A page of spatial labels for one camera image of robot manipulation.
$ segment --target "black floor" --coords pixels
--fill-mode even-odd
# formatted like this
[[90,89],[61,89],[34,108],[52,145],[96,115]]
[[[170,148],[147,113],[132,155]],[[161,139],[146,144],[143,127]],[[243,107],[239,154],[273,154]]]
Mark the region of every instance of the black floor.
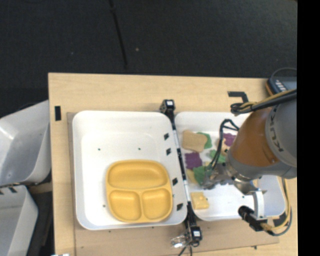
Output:
[[297,67],[294,0],[114,0],[125,58],[110,3],[0,1],[0,117],[46,100],[48,72],[266,78]]

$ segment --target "wooden table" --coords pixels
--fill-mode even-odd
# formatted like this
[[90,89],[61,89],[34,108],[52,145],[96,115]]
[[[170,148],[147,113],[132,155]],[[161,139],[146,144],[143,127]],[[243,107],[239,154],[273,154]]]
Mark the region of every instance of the wooden table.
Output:
[[[180,250],[170,248],[170,237],[184,230],[182,224],[103,231],[82,228],[74,216],[67,113],[157,111],[164,99],[174,100],[176,113],[229,112],[230,105],[242,99],[229,97],[228,91],[245,92],[250,101],[259,101],[268,96],[265,82],[261,78],[49,73],[55,253],[177,255]],[[197,256],[298,255],[297,179],[289,180],[288,184],[293,223],[285,235],[277,238],[254,232],[242,220],[199,221],[204,237],[193,253]]]

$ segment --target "green object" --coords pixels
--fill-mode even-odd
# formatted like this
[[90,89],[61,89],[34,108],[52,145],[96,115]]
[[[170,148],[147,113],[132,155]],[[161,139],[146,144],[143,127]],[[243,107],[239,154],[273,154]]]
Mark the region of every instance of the green object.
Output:
[[[215,154],[216,154],[216,150],[212,150],[211,152],[210,152],[210,157],[211,158],[214,158],[214,156],[215,156]],[[219,155],[219,159],[218,159],[218,163],[219,164],[222,164],[222,163],[225,163],[226,162],[226,158],[223,156],[223,155]]]
[[196,182],[201,185],[205,178],[205,166],[194,167],[192,170],[194,172]]
[[210,135],[207,134],[207,133],[204,133],[204,132],[197,132],[197,134],[202,134],[204,136],[206,136],[207,140],[206,140],[206,143],[204,145],[204,148],[205,149],[210,149],[212,148],[212,141],[211,141],[211,138],[210,138]]

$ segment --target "purple sponge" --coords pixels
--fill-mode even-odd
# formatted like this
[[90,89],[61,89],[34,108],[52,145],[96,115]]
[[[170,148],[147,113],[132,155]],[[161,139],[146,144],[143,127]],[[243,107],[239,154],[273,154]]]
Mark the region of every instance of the purple sponge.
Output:
[[225,139],[224,144],[226,144],[228,147],[231,147],[236,138],[236,135],[232,135],[231,133],[224,133],[223,138]]
[[199,153],[186,153],[185,154],[185,163],[187,169],[193,169],[195,167],[202,166],[202,160]]

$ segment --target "cable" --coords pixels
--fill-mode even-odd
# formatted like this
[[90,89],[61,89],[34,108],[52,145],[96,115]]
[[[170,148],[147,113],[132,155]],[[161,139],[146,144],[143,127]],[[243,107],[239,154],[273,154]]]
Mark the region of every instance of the cable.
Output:
[[261,110],[267,107],[275,106],[280,103],[292,101],[297,98],[297,89],[286,90],[270,97],[267,97],[259,102],[234,103],[230,106],[231,113],[235,115],[245,114],[252,111]]
[[[288,183],[285,178],[282,178],[282,185],[283,185],[284,195],[286,198],[286,209],[287,209],[285,220],[278,226],[271,226],[267,223],[261,223],[261,227],[265,231],[267,231],[270,235],[275,236],[275,237],[285,234],[289,230],[289,228],[291,227],[291,224],[292,224],[292,208],[291,208],[291,203],[290,203],[290,196],[288,193]],[[282,229],[285,226],[287,226],[287,227],[285,228],[284,231],[282,231],[280,233],[274,233],[275,230]]]
[[[226,123],[230,123],[233,127],[229,127],[226,126]],[[220,124],[220,128],[219,128],[219,142],[218,142],[218,146],[216,149],[216,152],[211,160],[211,162],[205,167],[205,175],[210,176],[211,175],[211,171],[215,169],[217,163],[218,163],[218,159],[221,153],[221,149],[222,149],[222,142],[224,139],[224,128],[226,129],[231,129],[231,130],[235,130],[238,131],[240,128],[231,120],[231,119],[225,119],[223,120],[223,122]]]
[[184,253],[184,251],[186,250],[187,247],[189,247],[190,256],[192,256],[192,246],[193,246],[192,242],[189,242],[188,244],[186,244],[186,246],[180,251],[178,256],[181,256]]
[[282,67],[282,68],[279,68],[279,69],[277,69],[276,71],[274,71],[274,72],[272,73],[272,75],[270,76],[270,78],[273,78],[273,77],[275,76],[275,74],[279,73],[280,71],[284,71],[284,70],[297,71],[297,69],[294,68],[294,67]]

